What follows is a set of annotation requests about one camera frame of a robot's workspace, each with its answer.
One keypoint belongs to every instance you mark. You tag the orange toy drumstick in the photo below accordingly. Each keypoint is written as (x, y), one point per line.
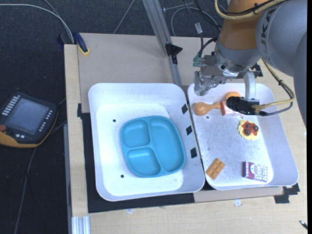
(202, 108)

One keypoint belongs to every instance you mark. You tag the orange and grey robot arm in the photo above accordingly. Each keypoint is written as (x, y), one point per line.
(246, 16)

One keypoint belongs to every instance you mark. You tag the orange waffle biscuit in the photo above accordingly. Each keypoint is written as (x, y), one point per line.
(215, 168)

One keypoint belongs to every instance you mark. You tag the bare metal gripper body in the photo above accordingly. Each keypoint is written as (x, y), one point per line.
(211, 67)

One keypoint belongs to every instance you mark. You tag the purple carton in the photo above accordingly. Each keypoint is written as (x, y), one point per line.
(254, 171)

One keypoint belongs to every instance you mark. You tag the yellow spaghetti with meatballs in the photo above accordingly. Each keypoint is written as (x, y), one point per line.
(246, 133)

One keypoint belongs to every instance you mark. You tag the black cylinder on white bracket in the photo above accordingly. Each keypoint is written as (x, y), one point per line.
(240, 104)

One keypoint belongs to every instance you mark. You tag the white plastic tray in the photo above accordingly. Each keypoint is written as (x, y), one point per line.
(107, 130)
(221, 142)

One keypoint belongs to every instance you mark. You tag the pale wood board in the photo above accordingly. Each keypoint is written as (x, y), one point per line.
(126, 60)

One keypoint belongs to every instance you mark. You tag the red and white carton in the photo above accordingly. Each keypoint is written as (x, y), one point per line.
(224, 109)

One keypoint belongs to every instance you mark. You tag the blue divided plate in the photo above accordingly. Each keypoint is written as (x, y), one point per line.
(161, 140)

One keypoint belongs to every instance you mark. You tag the orange toy fruit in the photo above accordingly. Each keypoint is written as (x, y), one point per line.
(232, 94)

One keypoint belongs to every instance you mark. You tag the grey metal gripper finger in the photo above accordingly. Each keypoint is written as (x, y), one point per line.
(212, 83)
(199, 85)

